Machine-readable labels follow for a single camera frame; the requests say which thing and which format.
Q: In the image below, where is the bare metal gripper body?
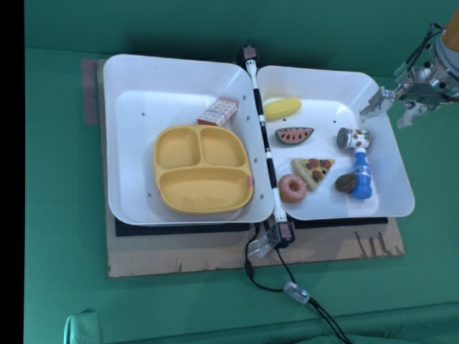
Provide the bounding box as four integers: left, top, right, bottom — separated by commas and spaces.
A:
394, 59, 459, 110

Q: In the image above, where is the white can with red print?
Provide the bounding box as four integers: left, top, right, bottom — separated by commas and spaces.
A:
336, 127, 372, 151

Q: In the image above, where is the white plastic tray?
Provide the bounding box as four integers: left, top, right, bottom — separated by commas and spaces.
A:
255, 64, 416, 221
103, 53, 275, 226

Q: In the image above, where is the blue bottle with white cap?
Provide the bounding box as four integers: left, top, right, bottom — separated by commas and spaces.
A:
349, 147, 373, 201

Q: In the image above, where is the brown round biscuit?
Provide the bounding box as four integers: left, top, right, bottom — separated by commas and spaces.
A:
334, 173, 359, 194

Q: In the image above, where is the watermelon slice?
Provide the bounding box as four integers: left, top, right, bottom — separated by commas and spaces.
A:
274, 127, 316, 147

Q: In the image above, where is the pizza slice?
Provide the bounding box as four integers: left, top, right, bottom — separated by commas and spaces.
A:
290, 157, 336, 193

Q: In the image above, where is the yellow corn cob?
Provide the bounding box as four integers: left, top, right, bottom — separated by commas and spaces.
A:
262, 97, 303, 123

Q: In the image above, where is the black and white thin rod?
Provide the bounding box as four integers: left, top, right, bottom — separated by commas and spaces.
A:
245, 59, 288, 224

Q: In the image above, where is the pink doughnut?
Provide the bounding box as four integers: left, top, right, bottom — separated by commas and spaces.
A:
277, 173, 309, 204

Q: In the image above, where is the orange and white carton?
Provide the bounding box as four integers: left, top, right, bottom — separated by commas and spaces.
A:
197, 97, 240, 128

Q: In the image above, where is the yellow divided plate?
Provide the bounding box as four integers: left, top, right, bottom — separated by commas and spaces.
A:
153, 124, 255, 216

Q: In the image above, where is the brown cardboard board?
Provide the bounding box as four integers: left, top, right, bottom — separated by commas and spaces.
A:
95, 53, 407, 279

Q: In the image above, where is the black block with wires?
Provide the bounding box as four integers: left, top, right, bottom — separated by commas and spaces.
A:
240, 45, 260, 68
267, 221, 297, 249

